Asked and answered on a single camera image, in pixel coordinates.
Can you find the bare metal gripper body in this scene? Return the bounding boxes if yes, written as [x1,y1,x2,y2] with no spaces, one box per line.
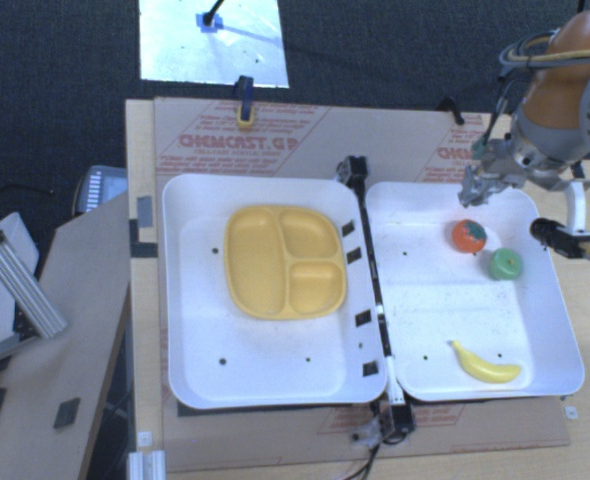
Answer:
[472,138,547,190]

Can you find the orange toy tomato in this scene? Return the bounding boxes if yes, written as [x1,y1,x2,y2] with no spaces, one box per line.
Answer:
[450,218,488,254]

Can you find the green toy apple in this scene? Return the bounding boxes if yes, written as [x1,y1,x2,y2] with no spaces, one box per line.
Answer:
[488,247,523,281]

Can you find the white plastic tray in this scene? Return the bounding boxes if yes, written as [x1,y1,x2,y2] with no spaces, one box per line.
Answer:
[161,172,390,411]
[364,180,586,403]

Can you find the thin black and white rod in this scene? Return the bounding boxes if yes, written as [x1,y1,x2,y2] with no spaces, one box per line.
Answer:
[353,179,401,403]

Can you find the brown cardboard board red print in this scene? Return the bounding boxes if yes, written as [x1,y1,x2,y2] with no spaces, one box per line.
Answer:
[150,96,572,473]

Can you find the yellow banana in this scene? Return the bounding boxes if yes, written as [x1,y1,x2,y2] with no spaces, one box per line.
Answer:
[449,338,523,384]

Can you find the yellow divided plate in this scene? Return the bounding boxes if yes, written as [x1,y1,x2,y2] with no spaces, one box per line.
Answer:
[222,204,348,321]

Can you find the black cylinder on white bracket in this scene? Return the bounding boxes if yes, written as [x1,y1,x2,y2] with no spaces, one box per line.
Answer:
[529,179,590,260]

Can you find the black block with thin wires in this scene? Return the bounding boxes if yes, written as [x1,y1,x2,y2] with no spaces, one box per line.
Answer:
[379,400,418,444]
[335,154,369,185]

